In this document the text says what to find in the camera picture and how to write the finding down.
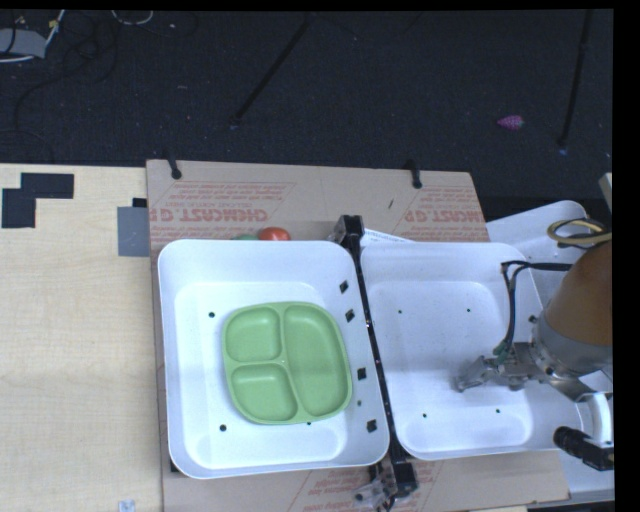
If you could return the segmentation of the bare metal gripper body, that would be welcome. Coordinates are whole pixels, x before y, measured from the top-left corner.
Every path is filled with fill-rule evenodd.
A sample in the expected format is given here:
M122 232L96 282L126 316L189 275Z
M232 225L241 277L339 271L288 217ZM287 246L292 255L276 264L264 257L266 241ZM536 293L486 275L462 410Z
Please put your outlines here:
M573 402L586 402L597 391L581 378L612 362L612 347L579 341L530 341L496 349L498 374L520 389L529 380L549 384Z

